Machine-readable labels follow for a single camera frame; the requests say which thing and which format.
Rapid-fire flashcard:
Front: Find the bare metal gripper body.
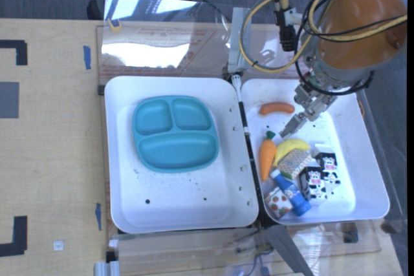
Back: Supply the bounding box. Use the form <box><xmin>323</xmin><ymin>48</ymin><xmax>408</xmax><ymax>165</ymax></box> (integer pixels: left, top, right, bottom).
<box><xmin>292</xmin><ymin>72</ymin><xmax>339</xmax><ymax>122</ymax></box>

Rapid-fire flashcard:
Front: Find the yellow banana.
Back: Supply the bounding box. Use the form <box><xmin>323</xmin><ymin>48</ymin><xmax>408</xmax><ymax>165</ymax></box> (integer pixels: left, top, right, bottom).
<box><xmin>272</xmin><ymin>138</ymin><xmax>312</xmax><ymax>167</ymax></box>

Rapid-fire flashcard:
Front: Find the orange sausage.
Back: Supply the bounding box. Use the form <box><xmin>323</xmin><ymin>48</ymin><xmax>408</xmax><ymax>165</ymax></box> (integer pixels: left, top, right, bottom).
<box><xmin>258</xmin><ymin>101</ymin><xmax>296</xmax><ymax>116</ymax></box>

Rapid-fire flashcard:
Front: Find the yellow and green patterned carton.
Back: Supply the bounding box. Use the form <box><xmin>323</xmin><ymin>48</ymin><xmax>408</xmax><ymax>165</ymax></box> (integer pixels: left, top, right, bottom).
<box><xmin>277</xmin><ymin>149</ymin><xmax>313</xmax><ymax>180</ymax></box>

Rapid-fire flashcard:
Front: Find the orange carrot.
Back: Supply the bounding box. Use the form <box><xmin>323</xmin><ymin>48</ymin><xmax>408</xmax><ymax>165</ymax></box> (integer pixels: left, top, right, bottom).
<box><xmin>259</xmin><ymin>130</ymin><xmax>278</xmax><ymax>183</ymax></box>

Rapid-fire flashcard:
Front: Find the cow print carton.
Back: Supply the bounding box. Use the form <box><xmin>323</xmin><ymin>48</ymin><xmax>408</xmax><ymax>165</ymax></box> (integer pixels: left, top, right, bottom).
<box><xmin>298</xmin><ymin>165</ymin><xmax>329</xmax><ymax>202</ymax></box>
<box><xmin>312</xmin><ymin>143</ymin><xmax>342</xmax><ymax>186</ymax></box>

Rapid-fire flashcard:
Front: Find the white plastic tray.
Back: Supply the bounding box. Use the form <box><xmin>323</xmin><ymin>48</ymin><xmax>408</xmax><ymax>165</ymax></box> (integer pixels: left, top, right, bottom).
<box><xmin>241</xmin><ymin>78</ymin><xmax>391</xmax><ymax>226</ymax></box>
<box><xmin>103</xmin><ymin>75</ymin><xmax>260</xmax><ymax>235</ymax></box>

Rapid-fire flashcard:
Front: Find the blue bottle with white cap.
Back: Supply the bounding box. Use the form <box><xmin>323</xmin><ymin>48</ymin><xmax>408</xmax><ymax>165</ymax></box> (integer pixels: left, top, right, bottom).
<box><xmin>269</xmin><ymin>168</ymin><xmax>312</xmax><ymax>217</ymax></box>

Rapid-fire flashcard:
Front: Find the strawberry print carton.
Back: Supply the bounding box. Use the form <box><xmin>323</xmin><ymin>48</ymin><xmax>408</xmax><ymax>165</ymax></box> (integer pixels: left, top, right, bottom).
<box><xmin>264</xmin><ymin>186</ymin><xmax>294</xmax><ymax>220</ymax></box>

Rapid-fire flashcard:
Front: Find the blue divided plate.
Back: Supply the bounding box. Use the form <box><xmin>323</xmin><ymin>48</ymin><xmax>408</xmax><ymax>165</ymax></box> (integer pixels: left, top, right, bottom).
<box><xmin>131</xmin><ymin>95</ymin><xmax>221</xmax><ymax>174</ymax></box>

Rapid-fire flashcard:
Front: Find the black cylinder on white bracket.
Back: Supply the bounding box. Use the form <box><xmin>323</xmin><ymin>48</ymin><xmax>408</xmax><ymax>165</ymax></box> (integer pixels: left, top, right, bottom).
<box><xmin>274</xmin><ymin>0</ymin><xmax>304</xmax><ymax>53</ymax></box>

